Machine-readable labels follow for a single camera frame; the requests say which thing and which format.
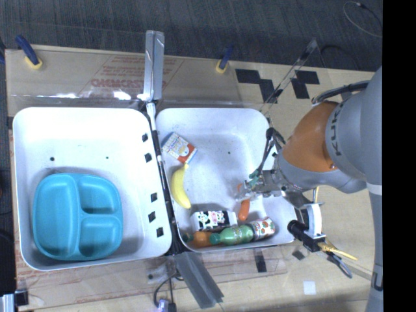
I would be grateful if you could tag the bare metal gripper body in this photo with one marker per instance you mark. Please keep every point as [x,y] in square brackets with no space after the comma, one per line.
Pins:
[269,182]

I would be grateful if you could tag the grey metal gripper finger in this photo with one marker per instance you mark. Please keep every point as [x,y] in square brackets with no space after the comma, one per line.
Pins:
[248,197]
[251,184]

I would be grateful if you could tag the orange sausage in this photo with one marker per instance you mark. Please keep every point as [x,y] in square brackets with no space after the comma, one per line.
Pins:
[244,210]

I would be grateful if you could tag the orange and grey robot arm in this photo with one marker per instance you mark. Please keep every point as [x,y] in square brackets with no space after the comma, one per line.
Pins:
[354,135]

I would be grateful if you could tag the fruit print can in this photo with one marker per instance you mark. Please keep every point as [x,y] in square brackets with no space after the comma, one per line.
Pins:
[264,227]

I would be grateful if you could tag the cow print milk carton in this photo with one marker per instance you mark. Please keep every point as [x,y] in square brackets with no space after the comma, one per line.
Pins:
[211,219]

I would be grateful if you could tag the white plastic tray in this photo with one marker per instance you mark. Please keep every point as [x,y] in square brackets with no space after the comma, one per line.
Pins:
[221,135]
[97,135]

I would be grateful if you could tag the orange bottle green cap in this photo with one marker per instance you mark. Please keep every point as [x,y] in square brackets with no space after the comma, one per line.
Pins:
[201,239]

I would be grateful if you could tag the yellow banana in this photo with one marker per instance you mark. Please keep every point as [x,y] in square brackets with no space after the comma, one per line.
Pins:
[179,187]

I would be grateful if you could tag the white and orange juice carton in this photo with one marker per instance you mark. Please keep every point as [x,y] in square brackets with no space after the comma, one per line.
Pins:
[178,148]

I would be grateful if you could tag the blue divided plate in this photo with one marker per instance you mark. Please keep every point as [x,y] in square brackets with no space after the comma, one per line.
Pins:
[74,216]

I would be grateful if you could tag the brown cardboard board red print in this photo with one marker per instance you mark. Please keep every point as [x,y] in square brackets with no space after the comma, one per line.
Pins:
[81,70]

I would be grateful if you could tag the black cylinder on white bracket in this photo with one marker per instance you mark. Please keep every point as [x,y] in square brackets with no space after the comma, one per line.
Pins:
[313,221]

